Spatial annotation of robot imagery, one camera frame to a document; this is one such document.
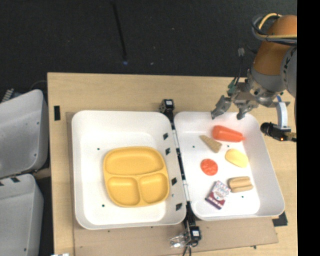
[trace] table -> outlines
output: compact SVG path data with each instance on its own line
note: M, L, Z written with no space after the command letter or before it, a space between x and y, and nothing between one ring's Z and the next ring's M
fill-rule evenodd
M82 110L158 112L163 99L174 100L175 113L210 112L215 109L221 95L227 94L233 77L48 73L47 78L54 253L78 256L90 252L90 255L99 255L107 247L110 255L116 252L116 255L126 255L120 253L125 252L121 248L124 241L119 241L119 236L123 233L111 232L109 243L101 243L92 240L91 235L86 236L87 230L81 229L74 221L67 113ZM296 132L294 98L286 92L282 100L291 102L288 106L288 123L292 131ZM238 109L232 105L229 112L238 112ZM250 114L260 124L278 123L274 108L260 106ZM288 226L275 228L271 217L246 219L216 224L216 232L213 233L210 224L199 221L206 239L202 239L200 245L193 249L193 255L298 255L297 144L290 141L279 142L270 137L265 137L265 143L286 203ZM161 253L181 255L181 250L168 250L161 245L167 242L166 239L170 237L165 238L166 234L174 228L155 227L153 233L146 228L137 228L137 233L128 230L128 246L137 243L131 249L138 252L141 250L140 253L145 252L148 256ZM140 234L141 238L134 237L133 234ZM142 240L150 244L141 246L144 244Z

